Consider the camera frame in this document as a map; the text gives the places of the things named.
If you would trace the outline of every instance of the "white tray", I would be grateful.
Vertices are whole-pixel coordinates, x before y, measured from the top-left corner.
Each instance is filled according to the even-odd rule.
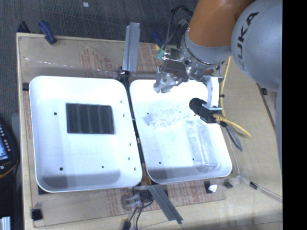
[[[203,83],[190,80],[167,93],[156,93],[154,80],[135,80],[130,94],[149,176],[159,184],[227,176],[232,164],[218,124],[206,124],[189,108],[192,98],[207,100]],[[214,167],[204,168],[192,153],[189,130],[195,122],[214,149]]]
[[[124,86],[110,79],[39,76],[30,82],[35,173],[47,192],[132,187],[142,178]],[[110,105],[114,134],[69,134],[66,103]]]

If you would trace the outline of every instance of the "cable connector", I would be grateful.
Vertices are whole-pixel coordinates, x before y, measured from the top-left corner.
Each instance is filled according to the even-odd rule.
[[[123,230],[129,230],[131,228],[131,222],[125,221]]]
[[[163,59],[163,55],[165,52],[163,48],[164,48],[164,45],[162,45],[162,47],[158,50],[157,57],[156,57],[157,59]]]

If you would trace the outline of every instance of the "black grate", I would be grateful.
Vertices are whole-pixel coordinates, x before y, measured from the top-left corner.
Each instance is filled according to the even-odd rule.
[[[67,132],[73,134],[114,134],[109,105],[66,104]]]

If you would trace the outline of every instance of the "yellow cable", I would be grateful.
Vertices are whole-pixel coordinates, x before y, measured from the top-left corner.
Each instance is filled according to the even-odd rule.
[[[240,129],[241,131],[243,131],[246,134],[246,135],[244,135],[244,134],[241,134],[241,133],[237,132],[237,134],[239,134],[240,136],[245,137],[245,138],[251,138],[251,134],[247,130],[245,130],[242,126],[238,125],[237,123],[229,120],[227,117],[225,117],[223,115],[220,115],[220,114],[213,114],[213,117],[218,122],[225,122],[225,123],[227,123],[228,126],[232,127],[232,130],[234,132],[237,132],[237,131],[233,128],[233,126],[235,126],[236,128]]]
[[[227,77],[227,74],[228,74],[229,66],[230,66],[230,57],[228,57],[228,60],[227,60],[227,65],[226,65],[225,74],[224,74],[224,80],[222,81],[221,88],[220,88],[220,106],[222,108],[222,114],[223,115],[214,114],[213,116],[216,118],[217,121],[222,121],[222,122],[227,123],[237,135],[244,137],[244,138],[251,138],[251,134],[248,131],[246,131],[242,126],[240,126],[240,125],[236,124],[235,122],[227,119],[225,111],[224,111],[223,91],[224,91],[225,80],[226,80],[226,77]],[[245,133],[245,135],[238,132],[236,129],[234,129],[234,127],[243,131]]]

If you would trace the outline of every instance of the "black cable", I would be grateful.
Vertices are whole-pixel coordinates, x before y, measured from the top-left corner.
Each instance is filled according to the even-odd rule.
[[[17,175],[17,172],[18,172],[19,164],[20,164],[20,159],[18,160],[18,162],[17,162],[17,164],[16,164],[16,167],[14,168],[14,170],[15,170],[14,175],[11,176],[10,174],[8,174],[8,176],[10,176],[12,180],[15,180],[15,179],[16,179],[16,175]]]
[[[166,34],[165,43],[164,43],[164,45],[163,45],[163,49],[166,48],[166,46],[168,45],[168,43],[171,41],[172,37],[174,36],[175,32],[179,29],[179,27],[181,27],[181,25],[179,24],[179,25],[176,27],[175,31],[171,34],[171,36],[169,36],[170,27],[171,27],[172,21],[173,21],[173,19],[174,19],[175,13],[176,13],[177,11],[184,11],[184,12],[185,12],[187,15],[189,15],[189,16],[192,16],[192,15],[193,15],[193,12],[190,11],[190,10],[189,10],[187,7],[185,7],[185,6],[178,6],[178,7],[174,8],[174,9],[172,9],[172,11],[171,11],[172,14],[171,14],[171,18],[170,18],[169,23],[168,23],[167,34]]]
[[[141,209],[140,209],[140,211],[139,211],[138,217],[136,218],[135,230],[138,230],[138,221],[139,221],[139,218],[140,218],[140,215],[141,215],[142,210],[143,210],[144,208],[148,207],[149,205],[151,205],[154,201],[151,199],[151,200],[149,200],[149,202],[150,202],[149,204],[144,205],[146,202],[147,202],[147,201],[143,201],[143,202],[142,202],[142,207],[141,207]]]
[[[130,217],[130,220],[128,221],[128,222],[131,222],[131,220],[132,220],[132,218],[133,218],[133,216],[135,215],[135,212],[136,212],[136,210],[138,209],[138,205],[135,207],[135,209],[134,209],[134,211],[133,211],[133,214],[132,214],[132,216]]]
[[[221,123],[223,123],[222,126],[226,128],[226,131],[227,131],[227,133],[228,133],[230,139],[231,139],[232,142],[234,143],[234,145],[235,145],[240,151],[243,151],[241,142],[240,142],[240,140],[239,140],[239,137],[236,135],[236,133],[232,130],[231,127],[229,127],[228,124],[226,124],[225,122],[221,122]]]

